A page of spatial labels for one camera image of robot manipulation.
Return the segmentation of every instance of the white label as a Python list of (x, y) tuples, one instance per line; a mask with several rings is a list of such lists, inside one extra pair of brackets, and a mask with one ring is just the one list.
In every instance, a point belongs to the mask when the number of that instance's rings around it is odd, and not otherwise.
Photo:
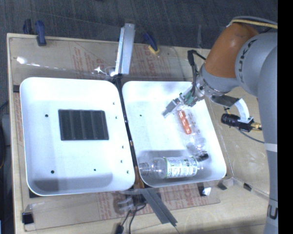
[(166, 178), (192, 177), (197, 172), (197, 161), (193, 157), (165, 157)]

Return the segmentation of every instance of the yellow cable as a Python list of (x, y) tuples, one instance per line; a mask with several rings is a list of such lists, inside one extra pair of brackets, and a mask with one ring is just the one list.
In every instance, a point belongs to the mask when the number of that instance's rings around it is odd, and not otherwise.
[(257, 22), (257, 21), (250, 21), (250, 20), (243, 20), (243, 19), (234, 19), (229, 23), (229, 25), (231, 25), (233, 22), (243, 22), (243, 23), (249, 23), (249, 24), (260, 25), (260, 26), (265, 26), (265, 27), (278, 29), (278, 25), (275, 25), (275, 24), (265, 23), (265, 22)]

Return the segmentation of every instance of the dark vent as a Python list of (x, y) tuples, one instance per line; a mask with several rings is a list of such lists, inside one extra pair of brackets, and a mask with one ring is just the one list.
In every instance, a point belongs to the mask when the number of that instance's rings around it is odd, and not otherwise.
[(102, 110), (59, 110), (61, 140), (107, 140)]

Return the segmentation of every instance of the plastic bottle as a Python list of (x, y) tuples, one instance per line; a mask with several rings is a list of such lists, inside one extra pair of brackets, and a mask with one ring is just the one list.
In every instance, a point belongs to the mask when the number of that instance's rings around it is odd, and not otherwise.
[(140, 163), (139, 170), (141, 176), (156, 179), (192, 177), (198, 170), (203, 169), (200, 161), (201, 159), (192, 156), (156, 157)]
[(184, 139), (186, 147), (190, 153), (196, 159), (207, 159), (209, 157), (207, 153), (207, 142), (206, 139), (202, 136), (191, 110), (177, 110), (175, 113), (175, 119), (177, 121), (182, 138)]

